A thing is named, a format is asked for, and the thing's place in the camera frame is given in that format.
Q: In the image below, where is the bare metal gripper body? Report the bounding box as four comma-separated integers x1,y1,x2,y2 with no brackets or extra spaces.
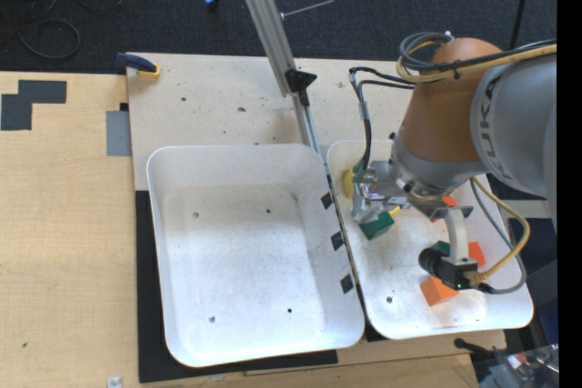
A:
360,160,441,211

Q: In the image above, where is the yellow cube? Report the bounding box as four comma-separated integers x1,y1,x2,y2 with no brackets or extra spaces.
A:
342,169,365,200

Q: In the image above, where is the orange cube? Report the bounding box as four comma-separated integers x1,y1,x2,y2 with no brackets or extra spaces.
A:
467,241,487,267
419,275,460,308
430,194,457,222

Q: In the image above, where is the white plastic tray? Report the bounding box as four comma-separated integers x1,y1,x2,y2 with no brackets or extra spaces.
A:
145,143,366,369
326,139,535,341

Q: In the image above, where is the pale wood board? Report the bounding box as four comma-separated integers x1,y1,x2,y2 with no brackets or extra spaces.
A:
125,52,509,378

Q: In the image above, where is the black cylinder on white bracket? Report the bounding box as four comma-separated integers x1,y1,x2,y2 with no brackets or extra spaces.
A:
417,204,481,292

